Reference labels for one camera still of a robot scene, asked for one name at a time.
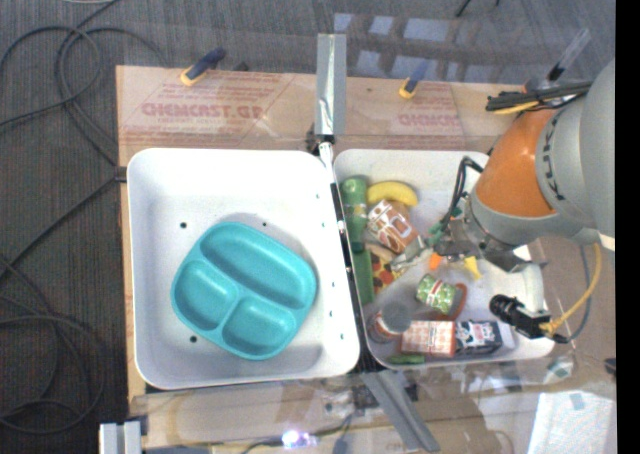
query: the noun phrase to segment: metal can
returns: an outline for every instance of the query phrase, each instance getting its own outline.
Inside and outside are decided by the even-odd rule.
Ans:
[[[384,305],[369,320],[369,338],[379,344],[392,342],[411,326],[411,313],[402,303],[392,301]]]
[[[458,289],[455,285],[445,283],[429,273],[422,277],[416,291],[418,301],[445,315],[452,311],[457,297]]]

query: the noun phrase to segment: blue and yellow clamp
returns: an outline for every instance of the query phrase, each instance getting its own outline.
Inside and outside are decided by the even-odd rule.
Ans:
[[[205,73],[210,68],[215,68],[218,63],[225,57],[225,52],[222,47],[213,49],[200,59],[195,65],[190,66],[184,72],[180,74],[180,80],[185,86],[193,86],[200,79],[205,76]]]
[[[402,98],[413,98],[413,96],[418,91],[418,83],[424,79],[424,75],[427,73],[427,67],[429,64],[426,61],[420,62],[420,64],[416,67],[416,69],[412,72],[410,77],[407,77],[398,93]]]

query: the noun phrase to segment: gray floor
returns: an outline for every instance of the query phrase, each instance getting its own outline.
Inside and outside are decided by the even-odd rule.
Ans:
[[[91,130],[92,123],[77,110],[61,107],[0,127],[0,256],[22,275],[0,267],[5,298],[0,321],[30,313],[25,303],[41,307],[33,284],[56,317],[95,332],[103,355],[96,362],[95,341],[65,330],[88,365],[92,393],[87,395],[73,356],[64,352],[63,342],[55,343],[51,320],[3,324],[0,414],[42,395],[81,412],[96,395],[98,374],[104,374],[104,392],[83,425],[67,432],[28,435],[0,425],[0,451],[96,451],[96,423],[127,415],[119,197],[111,182],[113,165],[104,155],[113,159],[108,139],[116,136],[114,65],[162,63],[147,46],[113,28],[143,36],[176,67],[223,46],[227,58],[221,68],[244,61],[255,71],[313,73],[316,35],[334,31],[348,34],[348,71],[360,76],[405,77],[416,61],[427,59],[430,79],[523,83],[544,76],[583,29],[590,41],[566,78],[593,79],[615,55],[616,0],[500,0],[498,6],[495,0],[472,0],[456,17],[462,1],[122,0],[85,25],[111,29],[93,36],[102,50],[103,71],[77,101],[103,133]],[[56,0],[0,0],[2,52],[31,30],[58,26],[29,36],[7,53],[0,68],[0,122],[60,100],[54,62],[68,34],[60,26],[77,25],[96,9]],[[65,73],[76,91],[98,68],[96,56],[86,41],[74,44],[68,56]],[[93,142],[78,126],[89,129]],[[111,183],[40,237],[105,182]],[[57,366],[56,350],[61,353]],[[54,366],[53,385],[44,392]],[[55,428],[77,416],[42,404],[7,420]]]

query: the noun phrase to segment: teal divided plate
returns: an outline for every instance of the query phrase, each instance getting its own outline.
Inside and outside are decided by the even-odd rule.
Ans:
[[[249,360],[281,352],[316,295],[311,266],[297,253],[243,223],[207,230],[178,268],[171,304],[200,336]]]

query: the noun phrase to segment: banana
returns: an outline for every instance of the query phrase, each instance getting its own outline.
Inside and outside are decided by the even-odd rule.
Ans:
[[[407,207],[414,207],[418,204],[418,195],[408,184],[388,180],[367,188],[367,205],[375,205],[380,200],[398,201]]]

